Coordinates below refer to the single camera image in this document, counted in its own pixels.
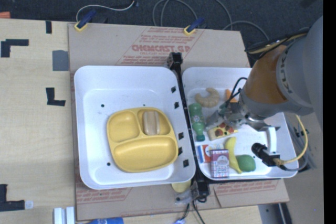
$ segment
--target toy banana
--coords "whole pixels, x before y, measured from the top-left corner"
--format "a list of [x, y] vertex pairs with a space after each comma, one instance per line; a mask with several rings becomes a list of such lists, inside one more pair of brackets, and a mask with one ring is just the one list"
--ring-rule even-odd
[[237, 138], [236, 137], [230, 137], [226, 143], [224, 148], [226, 150], [229, 150], [229, 166], [236, 170], [239, 174], [241, 174], [243, 171], [240, 170], [238, 165], [238, 160], [235, 155], [235, 145], [236, 145]]

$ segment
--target yellow plastic plate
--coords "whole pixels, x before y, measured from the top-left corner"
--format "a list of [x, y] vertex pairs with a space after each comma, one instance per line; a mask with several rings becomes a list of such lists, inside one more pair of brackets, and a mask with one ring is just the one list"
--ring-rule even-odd
[[[156, 111], [159, 133], [145, 134], [143, 115]], [[179, 149], [167, 116], [156, 108], [134, 108], [112, 114], [107, 136], [116, 165], [126, 172], [147, 172], [173, 163]]]

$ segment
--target cardboard sheet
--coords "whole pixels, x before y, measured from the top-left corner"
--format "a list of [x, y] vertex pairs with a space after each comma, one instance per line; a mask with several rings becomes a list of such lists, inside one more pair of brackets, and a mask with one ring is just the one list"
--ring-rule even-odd
[[[163, 66], [170, 52], [181, 52], [188, 67], [249, 67], [237, 31], [204, 30], [187, 37], [181, 28], [89, 24], [81, 33], [68, 24], [72, 124], [75, 149], [77, 220], [183, 212], [170, 185], [89, 189], [78, 168], [76, 107], [73, 76], [86, 65]], [[211, 194], [198, 208], [217, 209], [286, 202], [282, 179], [211, 184]]]

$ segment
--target red food box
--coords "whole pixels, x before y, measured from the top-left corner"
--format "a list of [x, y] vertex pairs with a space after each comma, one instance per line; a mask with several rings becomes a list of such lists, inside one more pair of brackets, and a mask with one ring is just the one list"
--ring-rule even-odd
[[229, 150], [211, 150], [210, 159], [212, 177], [229, 176]]
[[224, 146], [222, 144], [213, 144], [213, 145], [199, 145], [197, 146], [198, 160], [200, 163], [209, 163], [210, 162], [210, 151], [211, 150], [222, 150]]

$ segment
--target green bottle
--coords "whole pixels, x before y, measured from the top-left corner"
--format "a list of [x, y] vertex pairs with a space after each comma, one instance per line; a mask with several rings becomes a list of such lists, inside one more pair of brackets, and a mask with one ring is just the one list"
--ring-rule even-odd
[[196, 140], [204, 141], [204, 117], [202, 113], [202, 106], [199, 103], [193, 103], [189, 105], [189, 115], [193, 130], [196, 132]]

